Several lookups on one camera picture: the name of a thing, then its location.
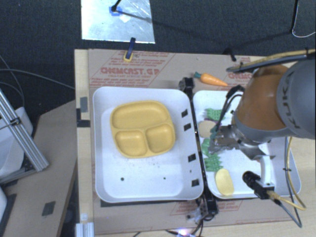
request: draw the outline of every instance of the dark fabric background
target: dark fabric background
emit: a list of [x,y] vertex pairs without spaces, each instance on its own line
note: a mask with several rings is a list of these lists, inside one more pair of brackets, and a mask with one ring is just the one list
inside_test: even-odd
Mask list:
[[[289,33],[295,0],[150,0],[156,44],[136,50],[271,55],[315,48],[315,35]],[[316,0],[300,0],[297,34],[315,30]],[[11,68],[74,86],[74,49],[126,49],[126,43],[81,39],[80,0],[0,0],[0,54]],[[75,98],[72,90],[17,74],[33,122]],[[0,81],[14,84],[8,73]],[[19,96],[1,86],[14,107]]]

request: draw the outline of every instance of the toy carrot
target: toy carrot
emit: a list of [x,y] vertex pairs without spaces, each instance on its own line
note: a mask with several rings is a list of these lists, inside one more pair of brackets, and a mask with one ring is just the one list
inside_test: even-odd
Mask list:
[[225,83],[224,81],[214,76],[211,76],[210,74],[207,74],[207,73],[200,74],[196,72],[194,74],[194,78],[200,78],[202,82],[206,84],[210,84],[210,85],[224,86],[224,87],[227,86],[227,83]]

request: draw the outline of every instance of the silver metal plate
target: silver metal plate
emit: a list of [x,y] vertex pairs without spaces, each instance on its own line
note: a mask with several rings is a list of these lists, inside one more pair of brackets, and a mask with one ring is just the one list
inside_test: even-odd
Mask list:
[[149,0],[122,0],[113,13],[116,2],[81,0],[82,39],[155,43]]

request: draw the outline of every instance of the yellow plate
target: yellow plate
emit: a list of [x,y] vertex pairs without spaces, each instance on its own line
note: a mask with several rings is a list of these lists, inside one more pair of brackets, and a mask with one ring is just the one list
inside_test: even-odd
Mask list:
[[138,101],[117,106],[111,113],[111,131],[119,152],[144,158],[168,152],[175,131],[168,109],[158,101]]

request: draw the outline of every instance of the wooden edge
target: wooden edge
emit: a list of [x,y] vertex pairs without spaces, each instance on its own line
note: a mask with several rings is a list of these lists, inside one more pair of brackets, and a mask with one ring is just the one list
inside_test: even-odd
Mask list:
[[[76,109],[81,110],[81,100],[89,103],[88,51],[75,50]],[[84,112],[80,111],[82,120],[90,120],[89,104]],[[79,182],[79,216],[80,223],[93,222],[93,194],[91,167],[90,127],[77,127],[78,146],[78,182]]]

